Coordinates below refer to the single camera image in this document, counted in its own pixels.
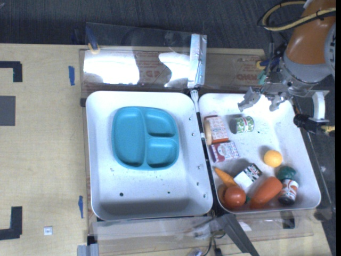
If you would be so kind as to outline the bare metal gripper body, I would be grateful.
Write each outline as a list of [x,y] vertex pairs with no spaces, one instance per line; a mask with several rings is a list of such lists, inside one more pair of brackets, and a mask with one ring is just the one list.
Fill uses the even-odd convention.
[[261,94],[271,101],[286,101],[293,96],[310,98],[314,93],[322,92],[326,96],[330,90],[319,89],[317,83],[304,83],[288,73],[271,72],[261,86]]

